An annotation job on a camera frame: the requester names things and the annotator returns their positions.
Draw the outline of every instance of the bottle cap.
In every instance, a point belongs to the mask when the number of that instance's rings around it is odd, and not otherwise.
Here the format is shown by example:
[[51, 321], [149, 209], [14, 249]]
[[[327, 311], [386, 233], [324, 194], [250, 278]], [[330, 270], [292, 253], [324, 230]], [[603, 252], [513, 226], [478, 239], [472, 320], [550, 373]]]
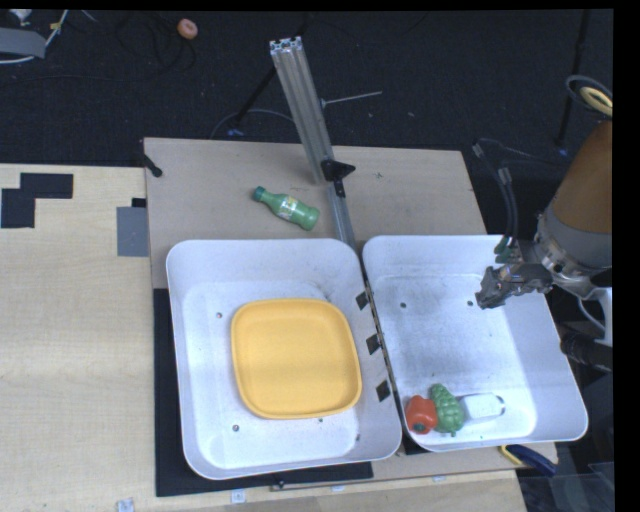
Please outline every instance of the bottle cap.
[[266, 191], [264, 189], [264, 187], [256, 187], [256, 189], [253, 191], [253, 200], [254, 201], [260, 201], [260, 198], [262, 197], [262, 194], [264, 194]]

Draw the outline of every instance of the metal post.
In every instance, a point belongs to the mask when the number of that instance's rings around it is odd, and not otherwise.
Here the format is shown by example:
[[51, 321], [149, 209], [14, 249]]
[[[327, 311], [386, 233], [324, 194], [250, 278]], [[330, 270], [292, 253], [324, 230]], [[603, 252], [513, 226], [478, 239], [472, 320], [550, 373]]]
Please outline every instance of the metal post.
[[[302, 47], [302, 39], [294, 37], [271, 41], [270, 48], [298, 135], [311, 164], [314, 181], [321, 183], [324, 177], [322, 162], [333, 160], [333, 148]], [[355, 236], [346, 199], [337, 193], [333, 184], [328, 186], [327, 194], [338, 238], [355, 250]]]

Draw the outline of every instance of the white tray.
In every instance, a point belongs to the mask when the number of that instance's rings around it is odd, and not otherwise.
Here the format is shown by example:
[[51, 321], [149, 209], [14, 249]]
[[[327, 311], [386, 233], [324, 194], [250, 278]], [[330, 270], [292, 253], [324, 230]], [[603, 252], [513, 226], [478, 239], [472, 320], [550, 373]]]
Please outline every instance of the white tray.
[[[337, 240], [190, 240], [166, 261], [173, 317], [183, 449], [199, 475], [215, 480], [386, 458], [402, 426], [358, 257]], [[250, 301], [327, 300], [349, 321], [362, 373], [356, 405], [324, 418], [270, 420], [252, 414], [235, 380], [231, 319]]]
[[430, 451], [584, 435], [588, 417], [546, 299], [511, 297], [480, 309], [475, 292], [495, 265], [499, 236], [383, 236], [363, 250], [383, 342], [402, 406], [444, 384], [454, 395], [492, 392], [505, 413], [455, 437], [405, 431]]

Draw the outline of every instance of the brown round object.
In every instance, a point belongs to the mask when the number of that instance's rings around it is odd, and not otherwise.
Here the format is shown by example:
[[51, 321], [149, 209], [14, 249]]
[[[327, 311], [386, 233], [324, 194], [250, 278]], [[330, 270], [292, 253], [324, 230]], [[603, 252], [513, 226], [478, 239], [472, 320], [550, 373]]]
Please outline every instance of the brown round object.
[[198, 35], [198, 26], [193, 21], [183, 18], [178, 23], [178, 33], [185, 39], [193, 39]]

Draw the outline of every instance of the black bracket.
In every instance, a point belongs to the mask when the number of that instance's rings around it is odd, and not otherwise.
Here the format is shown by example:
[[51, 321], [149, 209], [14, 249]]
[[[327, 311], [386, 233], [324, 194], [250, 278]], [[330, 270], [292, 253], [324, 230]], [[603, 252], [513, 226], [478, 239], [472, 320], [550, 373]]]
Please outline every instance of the black bracket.
[[327, 181], [333, 181], [333, 186], [336, 188], [336, 194], [339, 197], [346, 197], [342, 179], [355, 171], [355, 166], [343, 164], [342, 162], [336, 162], [335, 160], [327, 158], [320, 162], [320, 167], [322, 167], [324, 179]]

